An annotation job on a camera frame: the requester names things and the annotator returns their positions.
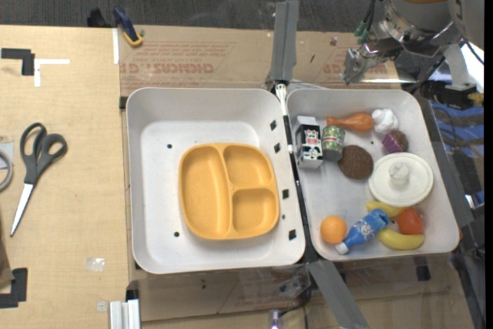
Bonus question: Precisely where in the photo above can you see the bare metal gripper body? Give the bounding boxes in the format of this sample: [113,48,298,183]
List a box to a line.
[364,16,444,61]

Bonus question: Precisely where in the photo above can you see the orange chicken drumstick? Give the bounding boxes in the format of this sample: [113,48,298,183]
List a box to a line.
[326,112,375,134]

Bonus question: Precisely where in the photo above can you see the grey handled scissors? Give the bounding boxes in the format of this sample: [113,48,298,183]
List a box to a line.
[9,122,69,237]

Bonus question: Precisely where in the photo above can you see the brown cardboard board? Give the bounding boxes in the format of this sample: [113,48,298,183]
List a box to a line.
[117,25,475,323]

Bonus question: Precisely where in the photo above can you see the orange pepper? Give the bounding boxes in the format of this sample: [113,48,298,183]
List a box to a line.
[395,207,425,236]

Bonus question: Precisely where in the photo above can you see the white cream swirl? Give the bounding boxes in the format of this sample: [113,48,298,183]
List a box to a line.
[371,108,400,134]

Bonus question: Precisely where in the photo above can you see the white plastic tray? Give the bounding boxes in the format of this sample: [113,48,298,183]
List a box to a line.
[126,87,307,275]
[285,88,461,262]

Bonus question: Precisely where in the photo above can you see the purple and brown cupcake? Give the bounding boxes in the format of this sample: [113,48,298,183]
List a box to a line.
[381,129,409,154]

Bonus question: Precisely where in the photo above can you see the black cylinder on white bracket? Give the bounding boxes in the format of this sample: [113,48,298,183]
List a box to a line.
[418,44,481,111]

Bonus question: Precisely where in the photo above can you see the yellow banana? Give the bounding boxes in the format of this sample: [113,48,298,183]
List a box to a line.
[377,227,425,251]

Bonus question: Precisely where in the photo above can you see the white pot with lid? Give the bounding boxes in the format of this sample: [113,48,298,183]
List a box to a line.
[367,152,434,208]

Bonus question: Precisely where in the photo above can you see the brown biscuit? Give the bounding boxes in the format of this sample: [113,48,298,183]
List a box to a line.
[337,144,374,180]

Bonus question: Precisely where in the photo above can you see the grey tape roll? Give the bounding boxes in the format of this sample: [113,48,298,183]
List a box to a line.
[0,148,15,193]

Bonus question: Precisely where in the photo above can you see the orange divided plate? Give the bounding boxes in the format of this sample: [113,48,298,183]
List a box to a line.
[178,143,281,241]

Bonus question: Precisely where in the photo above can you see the green can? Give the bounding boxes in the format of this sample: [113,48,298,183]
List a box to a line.
[321,125,346,162]

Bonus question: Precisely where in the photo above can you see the orange ball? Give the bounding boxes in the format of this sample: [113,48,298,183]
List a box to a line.
[320,215,348,245]

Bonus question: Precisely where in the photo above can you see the white cow print carton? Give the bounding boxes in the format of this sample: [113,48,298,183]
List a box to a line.
[294,115,324,170]

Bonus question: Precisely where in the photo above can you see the blue bottle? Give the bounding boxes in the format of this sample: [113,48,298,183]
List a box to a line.
[334,208,390,255]

